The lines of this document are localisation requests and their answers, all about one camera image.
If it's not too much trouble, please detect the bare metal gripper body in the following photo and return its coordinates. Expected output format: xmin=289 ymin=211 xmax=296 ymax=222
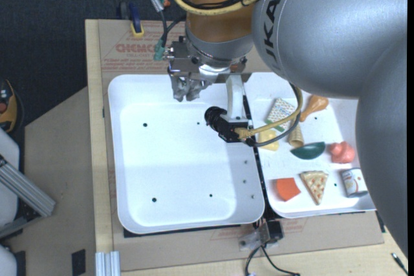
xmin=166 ymin=36 xmax=234 ymax=84

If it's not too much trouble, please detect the white plastic tray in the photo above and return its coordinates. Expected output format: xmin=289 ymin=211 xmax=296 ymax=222
xmin=107 ymin=73 xmax=266 ymax=235
xmin=242 ymin=71 xmax=378 ymax=219

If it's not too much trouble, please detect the white dotted packet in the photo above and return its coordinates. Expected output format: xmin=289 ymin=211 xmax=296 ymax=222
xmin=265 ymin=97 xmax=297 ymax=133

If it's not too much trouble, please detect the yellow toy cheese wedge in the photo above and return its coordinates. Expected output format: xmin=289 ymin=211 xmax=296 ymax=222
xmin=257 ymin=129 xmax=280 ymax=152

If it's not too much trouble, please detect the beige toy ice cream cone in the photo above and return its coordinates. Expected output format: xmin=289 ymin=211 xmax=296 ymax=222
xmin=288 ymin=122 xmax=305 ymax=148

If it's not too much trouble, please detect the brown toy chicken drumstick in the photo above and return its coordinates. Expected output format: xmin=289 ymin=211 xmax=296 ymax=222
xmin=299 ymin=94 xmax=330 ymax=123

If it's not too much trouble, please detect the orange toy wedge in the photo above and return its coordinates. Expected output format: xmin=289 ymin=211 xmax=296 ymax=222
xmin=276 ymin=177 xmax=301 ymax=202

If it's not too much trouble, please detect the toy pizza slice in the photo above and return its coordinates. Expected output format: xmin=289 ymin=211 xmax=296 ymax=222
xmin=299 ymin=170 xmax=329 ymax=206

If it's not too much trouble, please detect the brown cardboard board red print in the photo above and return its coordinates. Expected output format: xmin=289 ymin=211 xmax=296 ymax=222
xmin=98 ymin=19 xmax=386 ymax=271

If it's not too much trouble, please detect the pink toy ice cream swirl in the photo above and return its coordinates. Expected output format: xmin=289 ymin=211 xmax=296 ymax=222
xmin=329 ymin=141 xmax=356 ymax=164

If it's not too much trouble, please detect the small white and orange can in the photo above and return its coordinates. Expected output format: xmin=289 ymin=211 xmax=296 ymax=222
xmin=340 ymin=167 xmax=369 ymax=198

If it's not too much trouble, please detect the black cylinder on white bracket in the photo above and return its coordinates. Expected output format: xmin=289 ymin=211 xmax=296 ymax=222
xmin=204 ymin=72 xmax=256 ymax=143

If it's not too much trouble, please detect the black block with thin wires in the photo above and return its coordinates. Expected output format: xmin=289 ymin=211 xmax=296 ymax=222
xmin=238 ymin=219 xmax=285 ymax=250

